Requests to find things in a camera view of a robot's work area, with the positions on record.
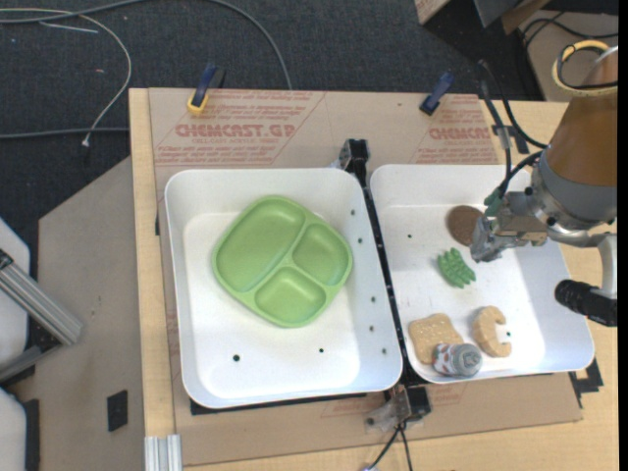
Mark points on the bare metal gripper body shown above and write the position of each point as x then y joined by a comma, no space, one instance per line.
522,226

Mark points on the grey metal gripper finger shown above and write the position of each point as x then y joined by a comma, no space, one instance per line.
499,249
482,243

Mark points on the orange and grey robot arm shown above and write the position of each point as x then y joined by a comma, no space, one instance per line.
581,140

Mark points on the brown round biscuit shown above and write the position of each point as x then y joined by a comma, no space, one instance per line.
461,224

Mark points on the green grapes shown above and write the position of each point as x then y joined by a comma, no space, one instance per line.
456,268

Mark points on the white plastic tray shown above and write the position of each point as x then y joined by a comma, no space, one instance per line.
530,307
275,361

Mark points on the tan croissant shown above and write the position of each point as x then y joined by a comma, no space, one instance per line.
488,331

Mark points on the thin black rod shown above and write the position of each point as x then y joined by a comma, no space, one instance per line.
387,277

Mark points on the tan bread slice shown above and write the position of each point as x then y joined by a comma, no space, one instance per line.
432,334

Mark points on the small red and white can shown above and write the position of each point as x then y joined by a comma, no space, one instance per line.
458,359

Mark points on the green divided plate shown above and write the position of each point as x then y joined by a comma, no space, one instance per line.
275,258

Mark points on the brown cardboard board red print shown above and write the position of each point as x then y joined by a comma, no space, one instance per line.
275,130

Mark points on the black cylinder on white bracket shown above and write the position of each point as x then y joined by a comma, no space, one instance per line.
586,299

